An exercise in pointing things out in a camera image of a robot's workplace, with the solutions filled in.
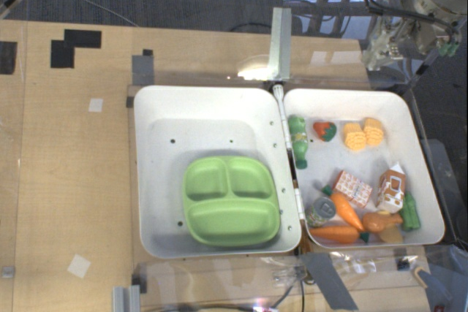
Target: toy strawberry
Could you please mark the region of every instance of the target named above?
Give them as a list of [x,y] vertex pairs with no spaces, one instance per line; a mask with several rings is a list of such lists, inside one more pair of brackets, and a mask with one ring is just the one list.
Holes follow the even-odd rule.
[[316,122],[313,127],[318,137],[324,142],[330,142],[336,134],[336,125],[333,122]]

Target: can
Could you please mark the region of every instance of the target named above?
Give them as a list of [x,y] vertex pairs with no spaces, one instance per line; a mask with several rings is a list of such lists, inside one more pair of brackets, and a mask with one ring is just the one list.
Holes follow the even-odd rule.
[[306,210],[306,220],[310,227],[321,227],[335,215],[335,203],[327,197],[320,197]]

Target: green bottle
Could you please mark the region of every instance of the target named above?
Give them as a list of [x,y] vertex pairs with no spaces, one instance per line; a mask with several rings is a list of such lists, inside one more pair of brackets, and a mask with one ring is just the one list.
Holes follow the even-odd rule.
[[298,169],[306,169],[306,152],[309,147],[306,134],[306,122],[302,117],[292,115],[288,118],[287,125],[290,128],[295,166]]

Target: table surface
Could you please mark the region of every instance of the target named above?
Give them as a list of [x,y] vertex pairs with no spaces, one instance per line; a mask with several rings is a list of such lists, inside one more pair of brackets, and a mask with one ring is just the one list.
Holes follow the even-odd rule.
[[[66,28],[102,31],[102,47],[76,48],[74,69],[51,69],[50,41]],[[138,250],[132,227],[132,56],[153,50],[157,83],[241,85],[228,78],[246,59],[268,54],[268,35],[3,20],[0,40],[18,43],[15,73],[0,75],[0,267],[15,266],[14,278],[0,278],[0,311],[110,311],[112,288],[128,287],[140,263],[154,276],[154,292],[142,295],[148,311],[171,297],[237,303],[282,294],[265,258],[166,262]],[[293,37],[291,50],[292,74],[304,84],[369,88],[354,40]],[[323,61],[312,58],[317,51]],[[346,64],[333,62],[336,52],[350,57]],[[88,111],[91,99],[103,100],[101,112]],[[422,248],[407,253],[424,263]],[[67,271],[75,255],[91,263],[83,278]],[[158,276],[172,283],[158,284]],[[410,273],[383,267],[342,278],[361,311],[429,308]],[[282,310],[300,306],[294,289]],[[306,306],[330,309],[316,286],[306,286]]]

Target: orange carrot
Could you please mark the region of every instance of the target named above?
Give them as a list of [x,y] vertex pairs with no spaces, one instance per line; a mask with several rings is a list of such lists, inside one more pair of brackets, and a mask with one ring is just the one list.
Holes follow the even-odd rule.
[[355,227],[318,227],[309,229],[311,235],[325,239],[335,240],[343,244],[354,243],[359,238]]
[[338,216],[343,218],[346,223],[355,227],[360,232],[366,231],[358,214],[352,209],[351,204],[346,200],[346,197],[344,197],[343,194],[332,192],[330,186],[324,187],[322,191],[327,195],[330,195],[330,199],[335,203],[336,213]]

